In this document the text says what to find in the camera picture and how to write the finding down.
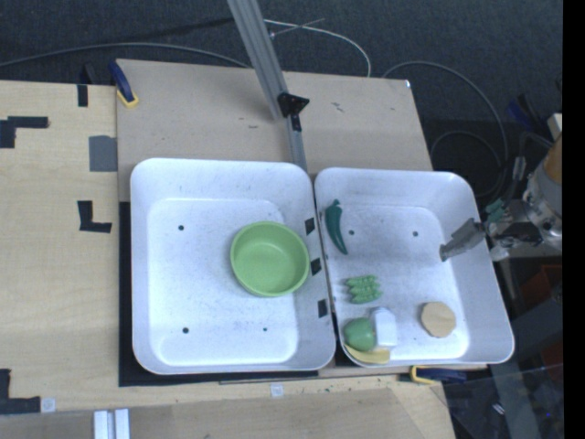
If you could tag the white plastic tray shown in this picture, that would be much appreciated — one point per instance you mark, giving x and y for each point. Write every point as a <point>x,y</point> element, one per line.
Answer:
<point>402,272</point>
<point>215,286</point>

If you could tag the yellow banana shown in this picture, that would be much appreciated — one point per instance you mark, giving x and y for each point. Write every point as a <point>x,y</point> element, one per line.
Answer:
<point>370,357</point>

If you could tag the pale wood board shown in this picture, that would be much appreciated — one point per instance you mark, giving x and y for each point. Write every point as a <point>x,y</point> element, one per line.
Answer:
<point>205,108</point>

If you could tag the green apple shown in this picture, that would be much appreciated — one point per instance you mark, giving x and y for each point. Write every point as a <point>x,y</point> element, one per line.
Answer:
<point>359,334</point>

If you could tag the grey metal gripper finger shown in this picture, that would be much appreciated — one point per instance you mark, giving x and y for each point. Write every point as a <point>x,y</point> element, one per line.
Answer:
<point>462,239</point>

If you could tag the light green bowl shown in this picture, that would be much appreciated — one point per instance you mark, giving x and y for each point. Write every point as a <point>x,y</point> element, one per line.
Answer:
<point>269,260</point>

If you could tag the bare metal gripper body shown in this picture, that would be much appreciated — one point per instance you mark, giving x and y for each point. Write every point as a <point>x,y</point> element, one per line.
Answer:
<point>551,230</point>

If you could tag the tan round biscuit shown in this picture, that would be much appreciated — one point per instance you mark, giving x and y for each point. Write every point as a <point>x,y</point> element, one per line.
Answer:
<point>438,319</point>

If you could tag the light green pea pods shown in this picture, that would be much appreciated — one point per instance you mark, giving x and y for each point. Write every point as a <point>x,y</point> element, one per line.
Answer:
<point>363,289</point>

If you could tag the white carton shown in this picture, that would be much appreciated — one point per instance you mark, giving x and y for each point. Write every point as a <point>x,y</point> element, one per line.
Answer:
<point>385,328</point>

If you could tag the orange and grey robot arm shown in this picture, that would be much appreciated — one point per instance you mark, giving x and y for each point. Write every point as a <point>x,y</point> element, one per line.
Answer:
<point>549,186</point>

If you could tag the dark green chili pepper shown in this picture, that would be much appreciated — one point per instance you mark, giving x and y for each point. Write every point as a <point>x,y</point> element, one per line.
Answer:
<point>336,229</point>

